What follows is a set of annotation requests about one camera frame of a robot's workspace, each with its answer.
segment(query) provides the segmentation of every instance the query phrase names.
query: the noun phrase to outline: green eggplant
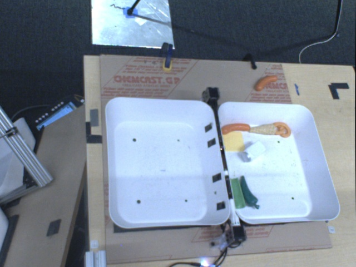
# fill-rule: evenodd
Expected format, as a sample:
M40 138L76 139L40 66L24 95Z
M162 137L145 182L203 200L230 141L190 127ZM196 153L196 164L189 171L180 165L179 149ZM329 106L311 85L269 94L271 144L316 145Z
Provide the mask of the green eggplant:
M241 176L240 184L247 206L255 207L256 209L259 209L260 206L257 205L258 199L254 196L254 194L251 193L246 183L245 176Z

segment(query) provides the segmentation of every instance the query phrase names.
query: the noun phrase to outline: cardboard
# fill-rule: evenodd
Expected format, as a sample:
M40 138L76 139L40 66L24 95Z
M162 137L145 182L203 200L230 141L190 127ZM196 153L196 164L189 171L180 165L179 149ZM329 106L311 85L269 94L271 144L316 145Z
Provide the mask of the cardboard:
M105 198L106 256L108 264L217 256L210 243L222 234L220 226L124 230L108 214L105 106L114 97L200 100L207 87L218 87L219 104L226 101L291 103L282 66L250 63L173 59L171 72L162 70L162 58L101 56L101 116ZM262 91L258 80L277 75L278 81ZM248 226L247 241L229 254L331 248L324 222Z

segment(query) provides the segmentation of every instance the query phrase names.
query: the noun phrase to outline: white tray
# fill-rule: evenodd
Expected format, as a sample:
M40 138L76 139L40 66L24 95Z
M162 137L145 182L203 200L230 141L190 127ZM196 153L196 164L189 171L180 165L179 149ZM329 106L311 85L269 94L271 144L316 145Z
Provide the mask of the white tray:
M218 225L228 219L219 139L207 104L114 98L106 106L106 128L109 212L116 225Z
M243 132L246 145L260 141L265 154L243 162L237 152L226 152L230 178L245 176L259 209L236 212L249 224L331 220L340 206L312 113L301 105L227 102L219 108L221 126L251 126L285 122L291 136Z

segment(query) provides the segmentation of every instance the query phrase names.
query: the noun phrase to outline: black fabric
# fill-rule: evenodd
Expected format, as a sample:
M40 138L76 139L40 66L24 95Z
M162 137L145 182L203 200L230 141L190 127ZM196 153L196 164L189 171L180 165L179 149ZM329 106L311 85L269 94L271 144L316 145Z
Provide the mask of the black fabric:
M355 65L355 1L339 37L303 63ZM298 62L333 33L338 0L169 0L174 57ZM91 44L91 0L0 0L0 105L12 115L83 94L83 55L158 56L159 50Z

